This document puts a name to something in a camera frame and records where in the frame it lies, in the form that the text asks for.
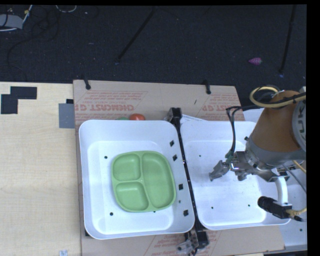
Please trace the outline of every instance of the white tray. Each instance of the white tray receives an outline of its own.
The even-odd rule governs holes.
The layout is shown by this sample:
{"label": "white tray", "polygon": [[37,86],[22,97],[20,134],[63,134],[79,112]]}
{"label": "white tray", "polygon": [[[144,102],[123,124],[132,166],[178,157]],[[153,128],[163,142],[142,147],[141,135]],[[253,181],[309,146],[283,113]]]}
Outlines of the white tray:
{"label": "white tray", "polygon": [[[176,128],[163,120],[88,120],[79,128],[84,225],[95,239],[185,233],[195,223]],[[174,203],[156,212],[128,212],[116,202],[111,163],[119,154],[156,151],[169,161]]]}
{"label": "white tray", "polygon": [[[254,122],[235,122],[236,151],[244,151],[246,141],[255,127]],[[256,175],[238,181],[233,171],[210,181],[209,173],[225,155],[233,142],[228,121],[187,121],[181,125],[181,136],[194,193],[199,221],[209,230],[286,224],[261,209],[259,197],[278,198],[274,182]]]}

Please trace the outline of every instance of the green plate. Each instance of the green plate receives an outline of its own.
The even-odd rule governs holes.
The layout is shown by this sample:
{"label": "green plate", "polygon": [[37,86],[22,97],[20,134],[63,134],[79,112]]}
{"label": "green plate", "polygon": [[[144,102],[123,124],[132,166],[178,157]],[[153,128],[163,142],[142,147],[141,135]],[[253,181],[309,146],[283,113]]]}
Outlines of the green plate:
{"label": "green plate", "polygon": [[156,151],[117,155],[111,164],[117,203],[128,212],[165,209],[176,199],[176,186],[167,158]]}

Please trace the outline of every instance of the red object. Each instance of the red object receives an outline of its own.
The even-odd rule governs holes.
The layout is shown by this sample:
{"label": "red object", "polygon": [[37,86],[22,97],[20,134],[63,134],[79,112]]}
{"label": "red object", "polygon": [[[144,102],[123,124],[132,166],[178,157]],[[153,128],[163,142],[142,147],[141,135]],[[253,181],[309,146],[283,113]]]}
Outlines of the red object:
{"label": "red object", "polygon": [[143,114],[135,113],[130,115],[129,120],[146,120],[146,118]]}
{"label": "red object", "polygon": [[248,62],[251,63],[251,64],[253,64],[253,65],[258,66],[258,65],[261,64],[262,59],[259,58],[259,57],[257,57],[257,58],[252,58],[252,59],[249,59]]}

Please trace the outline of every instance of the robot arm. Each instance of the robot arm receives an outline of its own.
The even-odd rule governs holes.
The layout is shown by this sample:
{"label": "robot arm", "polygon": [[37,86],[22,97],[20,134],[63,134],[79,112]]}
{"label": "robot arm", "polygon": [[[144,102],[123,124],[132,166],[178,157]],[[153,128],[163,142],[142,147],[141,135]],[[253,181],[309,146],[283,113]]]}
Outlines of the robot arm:
{"label": "robot arm", "polygon": [[[275,94],[268,103],[260,103],[254,97],[258,90],[272,90]],[[306,93],[279,92],[266,86],[252,91],[250,99],[264,110],[253,132],[246,138],[245,151],[234,152],[232,145],[225,156],[226,161],[220,160],[209,173],[209,178],[213,181],[233,171],[239,181],[252,174],[266,182],[275,182],[278,199],[262,196],[258,205],[281,219],[288,218],[287,210],[292,209],[286,186],[289,177],[285,171],[278,172],[277,169],[289,168],[306,160]]]}

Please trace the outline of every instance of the dark background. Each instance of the dark background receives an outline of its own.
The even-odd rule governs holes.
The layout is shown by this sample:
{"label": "dark background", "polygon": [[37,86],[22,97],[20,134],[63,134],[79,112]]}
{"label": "dark background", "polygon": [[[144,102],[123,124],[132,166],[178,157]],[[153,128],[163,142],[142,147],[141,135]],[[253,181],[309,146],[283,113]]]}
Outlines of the dark background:
{"label": "dark background", "polygon": [[[262,85],[306,85],[307,5],[33,5],[23,29],[0,24],[0,81],[73,80],[235,86],[242,106]],[[30,5],[0,5],[18,15]],[[283,73],[288,32],[290,40]],[[260,65],[248,60],[259,57]]]}

